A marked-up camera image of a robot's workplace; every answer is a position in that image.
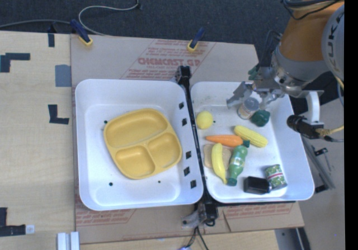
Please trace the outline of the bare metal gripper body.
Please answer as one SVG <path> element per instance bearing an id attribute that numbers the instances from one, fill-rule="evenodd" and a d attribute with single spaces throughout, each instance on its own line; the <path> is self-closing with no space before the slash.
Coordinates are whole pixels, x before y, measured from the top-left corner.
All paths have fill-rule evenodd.
<path id="1" fill-rule="evenodd" d="M 252 69 L 252 89 L 261 97 L 279 98 L 289 95 L 295 98 L 305 97 L 309 91 L 303 90 L 308 84 L 292 77 L 282 67 L 254 67 Z"/>

